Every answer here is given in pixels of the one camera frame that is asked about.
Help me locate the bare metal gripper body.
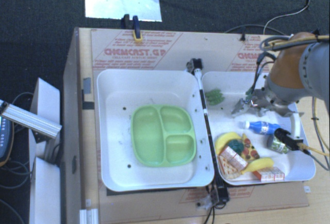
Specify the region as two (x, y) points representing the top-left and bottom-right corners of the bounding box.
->
(246, 88), (298, 117)

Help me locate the blue bottle with white cap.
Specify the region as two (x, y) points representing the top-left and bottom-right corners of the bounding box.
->
(238, 120), (282, 136)

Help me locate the yellow banana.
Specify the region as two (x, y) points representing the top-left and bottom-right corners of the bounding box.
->
(240, 157), (275, 175)
(214, 132), (243, 155)

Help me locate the thin black and white rod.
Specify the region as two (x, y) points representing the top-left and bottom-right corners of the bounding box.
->
(194, 69), (220, 187)

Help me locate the dark green broccoli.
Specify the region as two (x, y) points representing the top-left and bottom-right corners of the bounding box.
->
(227, 139), (244, 156)

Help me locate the pizza slice with red toppings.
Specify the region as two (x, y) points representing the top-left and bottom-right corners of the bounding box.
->
(241, 133), (261, 162)

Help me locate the green can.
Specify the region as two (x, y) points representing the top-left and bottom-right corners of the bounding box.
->
(266, 135), (291, 155)

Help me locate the red and white carton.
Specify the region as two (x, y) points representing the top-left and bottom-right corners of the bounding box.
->
(219, 146), (249, 172)
(252, 166), (286, 183)

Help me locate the tan checked pizza slice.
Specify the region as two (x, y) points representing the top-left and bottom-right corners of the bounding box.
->
(218, 155), (242, 181)

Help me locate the white plastic tray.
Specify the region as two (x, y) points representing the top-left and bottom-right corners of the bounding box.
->
(96, 69), (216, 192)
(201, 71), (317, 186)

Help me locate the brown cardboard board, red print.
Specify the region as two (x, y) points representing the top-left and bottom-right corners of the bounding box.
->
(90, 28), (309, 219)

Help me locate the green divided plate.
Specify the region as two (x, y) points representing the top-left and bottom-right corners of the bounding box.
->
(130, 104), (197, 168)

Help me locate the black cylinder on white bracket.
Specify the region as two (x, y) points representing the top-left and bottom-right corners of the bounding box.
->
(273, 112), (305, 152)

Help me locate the black block with thin wires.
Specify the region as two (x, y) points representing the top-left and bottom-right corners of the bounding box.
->
(211, 183), (230, 205)
(186, 58), (205, 74)

